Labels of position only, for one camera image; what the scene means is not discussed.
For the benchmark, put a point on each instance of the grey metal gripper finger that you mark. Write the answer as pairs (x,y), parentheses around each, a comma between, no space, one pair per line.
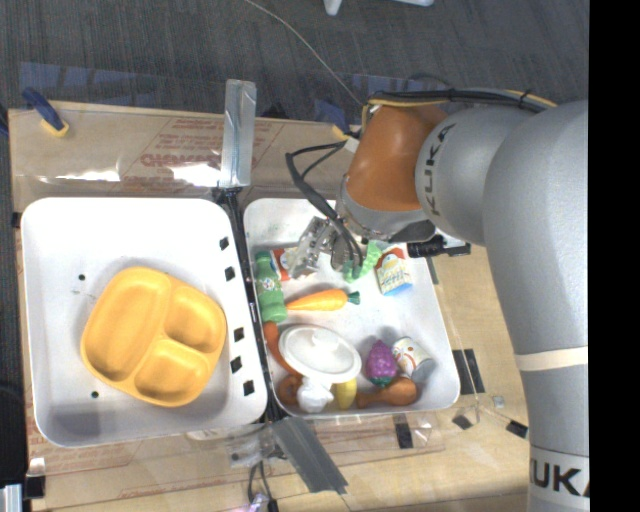
(304,264)
(344,254)

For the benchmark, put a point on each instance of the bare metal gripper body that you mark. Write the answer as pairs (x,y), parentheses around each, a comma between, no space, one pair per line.
(320,237)

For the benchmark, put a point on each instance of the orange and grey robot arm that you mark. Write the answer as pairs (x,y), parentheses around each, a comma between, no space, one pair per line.
(540,210)

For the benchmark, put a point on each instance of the red and white packet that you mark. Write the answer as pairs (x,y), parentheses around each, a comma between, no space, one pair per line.
(279,262)

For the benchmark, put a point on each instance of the orange carrot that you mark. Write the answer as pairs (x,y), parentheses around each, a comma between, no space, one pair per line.
(315,300)

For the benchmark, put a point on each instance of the green plastic bottle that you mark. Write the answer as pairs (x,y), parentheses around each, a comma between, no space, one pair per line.
(270,295)

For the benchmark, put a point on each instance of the white blue red carton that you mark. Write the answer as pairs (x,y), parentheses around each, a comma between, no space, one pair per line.
(394,272)

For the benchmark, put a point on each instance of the white plastic tray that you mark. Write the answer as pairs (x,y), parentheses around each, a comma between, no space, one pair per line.
(370,320)
(75,240)

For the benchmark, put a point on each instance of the orange sausage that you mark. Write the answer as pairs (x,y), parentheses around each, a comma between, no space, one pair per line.
(272,340)

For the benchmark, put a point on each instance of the white pot with lid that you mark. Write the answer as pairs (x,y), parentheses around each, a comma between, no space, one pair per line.
(320,352)

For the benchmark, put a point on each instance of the purple grapes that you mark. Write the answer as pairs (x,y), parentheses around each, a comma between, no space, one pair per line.
(381,362)

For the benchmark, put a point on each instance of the small white can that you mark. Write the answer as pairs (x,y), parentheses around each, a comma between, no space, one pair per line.
(414,357)

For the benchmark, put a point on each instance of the brown doughnut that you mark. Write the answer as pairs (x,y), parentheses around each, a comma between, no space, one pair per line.
(287,391)

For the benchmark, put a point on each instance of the white lumpy toy food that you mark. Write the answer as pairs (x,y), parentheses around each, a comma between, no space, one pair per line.
(314,397)

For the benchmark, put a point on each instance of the yellow banana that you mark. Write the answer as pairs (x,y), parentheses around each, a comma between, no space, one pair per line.
(346,395)

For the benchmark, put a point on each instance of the brown chicken drumstick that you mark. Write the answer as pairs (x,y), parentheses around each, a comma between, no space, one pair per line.
(395,392)

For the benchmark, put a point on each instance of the yellow divided plate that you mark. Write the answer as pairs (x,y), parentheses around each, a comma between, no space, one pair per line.
(150,335)

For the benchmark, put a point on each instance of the brown cardboard board red print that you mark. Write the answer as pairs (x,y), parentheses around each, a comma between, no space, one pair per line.
(150,145)

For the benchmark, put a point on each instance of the black cylinder on white bracket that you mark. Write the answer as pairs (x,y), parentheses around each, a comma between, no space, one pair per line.
(431,248)

